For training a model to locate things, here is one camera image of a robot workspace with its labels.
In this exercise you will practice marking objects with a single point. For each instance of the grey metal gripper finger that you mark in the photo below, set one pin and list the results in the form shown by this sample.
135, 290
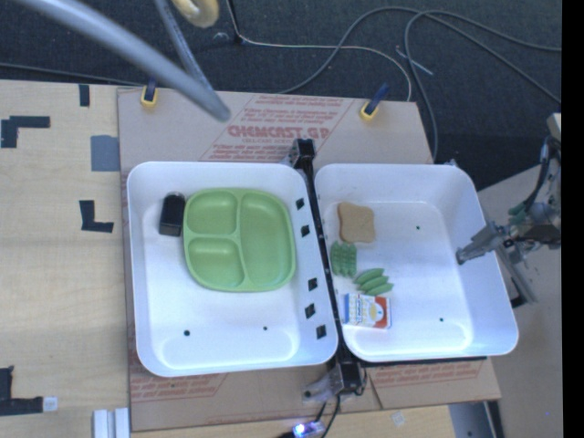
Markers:
474, 250
486, 233

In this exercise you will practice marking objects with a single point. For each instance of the brown cardboard board red print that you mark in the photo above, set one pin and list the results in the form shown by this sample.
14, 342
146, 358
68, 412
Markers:
182, 130

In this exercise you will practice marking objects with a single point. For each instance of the white and orange carton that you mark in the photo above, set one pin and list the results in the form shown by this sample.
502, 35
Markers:
367, 310

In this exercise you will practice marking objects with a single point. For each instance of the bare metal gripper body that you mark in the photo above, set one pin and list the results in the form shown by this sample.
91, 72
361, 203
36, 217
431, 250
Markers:
540, 233

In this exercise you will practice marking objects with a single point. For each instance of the small black bottle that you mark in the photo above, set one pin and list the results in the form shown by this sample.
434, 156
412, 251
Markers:
171, 215

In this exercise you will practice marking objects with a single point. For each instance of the green pea pods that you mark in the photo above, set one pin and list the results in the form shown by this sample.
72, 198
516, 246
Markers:
374, 282

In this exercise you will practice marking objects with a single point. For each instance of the white plastic tray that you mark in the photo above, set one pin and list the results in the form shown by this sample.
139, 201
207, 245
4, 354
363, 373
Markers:
219, 326
433, 281

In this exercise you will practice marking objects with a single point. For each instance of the brown toast bread slice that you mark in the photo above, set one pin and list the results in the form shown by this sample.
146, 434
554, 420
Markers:
356, 222

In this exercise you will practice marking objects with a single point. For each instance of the green divided plate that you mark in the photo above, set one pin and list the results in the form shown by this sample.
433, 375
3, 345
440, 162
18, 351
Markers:
262, 240

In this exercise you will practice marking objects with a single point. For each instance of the thin black rod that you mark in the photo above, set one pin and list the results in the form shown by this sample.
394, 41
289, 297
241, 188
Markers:
321, 244

